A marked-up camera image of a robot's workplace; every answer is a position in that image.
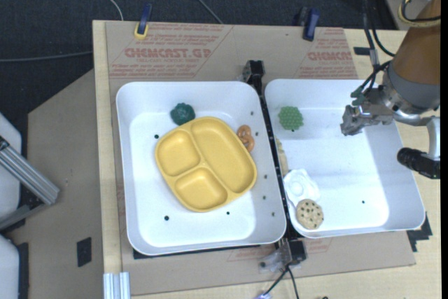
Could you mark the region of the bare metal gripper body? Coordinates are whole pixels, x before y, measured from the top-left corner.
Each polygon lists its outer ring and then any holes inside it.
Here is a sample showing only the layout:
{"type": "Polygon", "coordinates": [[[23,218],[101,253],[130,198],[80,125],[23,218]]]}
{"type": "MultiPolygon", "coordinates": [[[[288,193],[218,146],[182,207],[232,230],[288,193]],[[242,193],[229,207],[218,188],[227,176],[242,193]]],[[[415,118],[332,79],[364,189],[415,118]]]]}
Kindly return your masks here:
{"type": "Polygon", "coordinates": [[[423,114],[440,105],[438,85],[380,85],[359,95],[359,114],[370,124],[392,120],[412,126],[426,125],[423,114]]]}

